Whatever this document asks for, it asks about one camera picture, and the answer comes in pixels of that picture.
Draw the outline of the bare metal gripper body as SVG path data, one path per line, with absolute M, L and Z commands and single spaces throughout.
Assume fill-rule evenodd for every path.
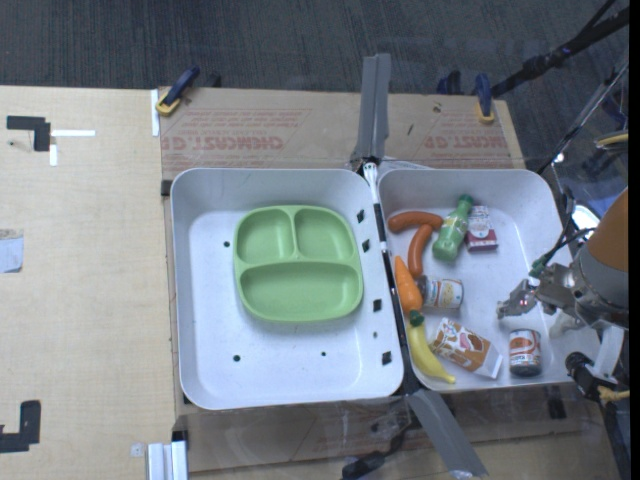
M 539 284 L 534 292 L 546 314 L 563 312 L 570 317 L 577 316 L 580 285 L 572 265 L 554 263 L 546 266 L 539 275 Z

